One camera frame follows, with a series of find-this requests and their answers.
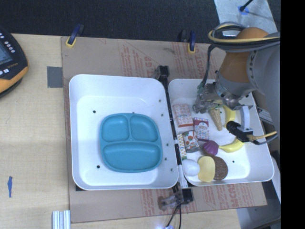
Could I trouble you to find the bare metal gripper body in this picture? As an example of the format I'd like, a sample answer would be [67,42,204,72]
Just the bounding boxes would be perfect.
[195,83,240,108]

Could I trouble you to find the orange and white carton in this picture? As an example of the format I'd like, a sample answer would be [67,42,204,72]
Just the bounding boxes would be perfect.
[172,103,194,128]

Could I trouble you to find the tan ice cream cone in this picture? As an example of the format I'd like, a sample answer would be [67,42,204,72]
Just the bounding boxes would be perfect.
[209,100,224,132]

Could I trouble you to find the dark red carton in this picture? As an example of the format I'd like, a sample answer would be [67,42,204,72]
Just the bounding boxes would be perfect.
[193,117,210,142]

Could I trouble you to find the small can with orange print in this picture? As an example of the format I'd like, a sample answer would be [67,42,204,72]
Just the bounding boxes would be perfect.
[182,130,200,154]

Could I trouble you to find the purple toy cupcake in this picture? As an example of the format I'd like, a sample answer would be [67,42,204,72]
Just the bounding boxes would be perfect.
[202,140,219,157]

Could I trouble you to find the yellow and white carton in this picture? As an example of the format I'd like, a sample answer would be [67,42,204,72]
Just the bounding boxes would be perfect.
[176,134,188,162]

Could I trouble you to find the thin black and white rod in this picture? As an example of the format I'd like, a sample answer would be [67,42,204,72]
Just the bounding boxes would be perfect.
[161,76,189,188]

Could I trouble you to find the yellow banana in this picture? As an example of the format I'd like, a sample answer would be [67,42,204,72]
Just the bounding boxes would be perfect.
[218,105,244,153]

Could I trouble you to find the white egg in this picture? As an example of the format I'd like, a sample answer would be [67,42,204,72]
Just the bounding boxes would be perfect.
[182,159,201,177]

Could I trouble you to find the yellow toy bread slice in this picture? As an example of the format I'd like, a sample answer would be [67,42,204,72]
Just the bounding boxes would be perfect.
[197,156,216,183]

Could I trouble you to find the brown round biscuit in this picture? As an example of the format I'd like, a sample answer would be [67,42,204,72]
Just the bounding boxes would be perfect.
[212,156,229,181]

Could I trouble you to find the white plastic tray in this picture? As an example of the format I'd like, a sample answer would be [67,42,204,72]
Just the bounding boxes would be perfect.
[168,78,275,187]
[68,74,180,191]

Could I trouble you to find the blue divided plate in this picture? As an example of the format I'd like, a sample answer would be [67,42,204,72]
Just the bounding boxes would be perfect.
[99,113,163,173]

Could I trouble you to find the brown cardboard board red print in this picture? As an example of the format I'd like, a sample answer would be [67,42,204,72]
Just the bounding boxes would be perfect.
[61,36,268,224]

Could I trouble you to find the black block with thin wires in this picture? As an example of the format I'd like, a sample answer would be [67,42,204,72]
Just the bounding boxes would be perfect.
[182,187,194,204]
[154,65,170,80]

